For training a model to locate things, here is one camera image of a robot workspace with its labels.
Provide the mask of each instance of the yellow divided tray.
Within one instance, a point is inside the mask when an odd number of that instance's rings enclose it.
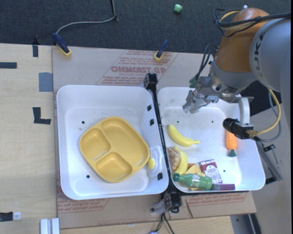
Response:
[[[150,158],[147,143],[121,117],[107,117],[90,127],[81,136],[79,148],[92,169],[111,183],[132,176]]]

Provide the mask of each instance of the cardboard sheet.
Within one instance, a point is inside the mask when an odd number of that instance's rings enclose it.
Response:
[[[52,50],[60,228],[158,221],[159,216],[150,214],[149,207],[160,201],[160,195],[90,200],[72,200],[64,195],[60,186],[56,94],[62,86],[69,84],[139,86],[147,73],[157,73],[158,90],[167,86],[188,86],[188,81],[198,72],[203,55],[164,52],[163,59],[156,62],[153,59],[155,51],[70,49],[72,55],[69,57],[64,56],[57,46]],[[182,201],[179,213],[169,213],[169,219],[256,212],[251,192],[182,196]]]

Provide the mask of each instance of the toy banana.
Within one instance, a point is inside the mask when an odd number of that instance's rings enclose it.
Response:
[[[177,169],[174,171],[174,173],[184,174],[188,169],[187,154],[184,151],[179,150],[179,148],[176,146],[174,148],[175,148],[175,150],[177,150],[180,153],[180,161],[179,161]]]
[[[181,146],[188,147],[188,146],[192,146],[193,144],[200,144],[199,140],[193,140],[183,136],[173,124],[169,125],[168,132],[170,137]]]

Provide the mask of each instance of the bottle label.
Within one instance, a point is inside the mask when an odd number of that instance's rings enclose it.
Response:
[[[197,174],[194,174],[192,176],[192,183],[190,184],[190,187],[200,188],[200,176]]]

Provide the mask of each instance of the yellow food item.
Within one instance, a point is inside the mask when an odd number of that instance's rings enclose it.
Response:
[[[195,165],[195,163],[188,163],[188,169],[193,165]]]
[[[203,173],[200,169],[200,167],[196,164],[191,165],[190,167],[188,167],[187,171],[185,172],[185,174],[198,174],[201,176],[206,176],[205,173]]]
[[[187,154],[184,151],[181,151],[176,146],[174,148],[180,153],[180,162],[179,162],[179,165],[178,165],[177,169],[174,171],[174,173],[184,174],[187,171],[187,168],[188,168]]]
[[[168,126],[168,132],[169,136],[173,139],[173,141],[175,141],[177,144],[181,146],[188,147],[192,146],[193,144],[201,143],[199,140],[193,140],[191,138],[183,136],[173,124],[170,124]]]
[[[155,159],[150,158],[147,162],[147,167],[149,167],[151,170],[155,167]]]
[[[177,166],[179,165],[181,154],[173,147],[168,147],[167,153],[169,157],[171,170],[175,171],[177,169]]]

